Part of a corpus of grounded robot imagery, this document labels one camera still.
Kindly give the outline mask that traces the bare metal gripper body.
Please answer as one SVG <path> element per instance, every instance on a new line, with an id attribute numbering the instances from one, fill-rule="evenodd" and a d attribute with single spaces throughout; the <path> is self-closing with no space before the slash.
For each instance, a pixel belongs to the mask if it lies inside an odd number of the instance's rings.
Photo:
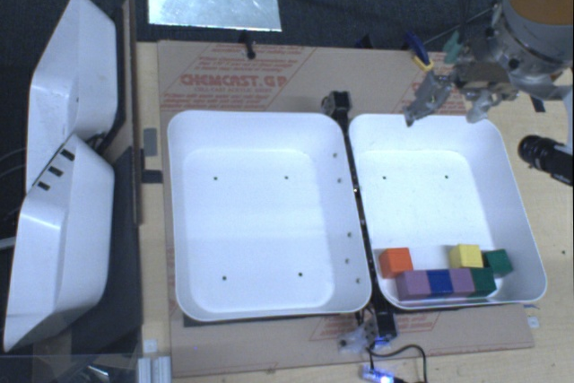
<path id="1" fill-rule="evenodd" d="M 470 40 L 454 68 L 457 87 L 467 93 L 486 90 L 503 100 L 519 91 L 539 100 L 561 100 L 555 80 L 563 62 L 536 51 L 505 27 L 489 27 Z"/>

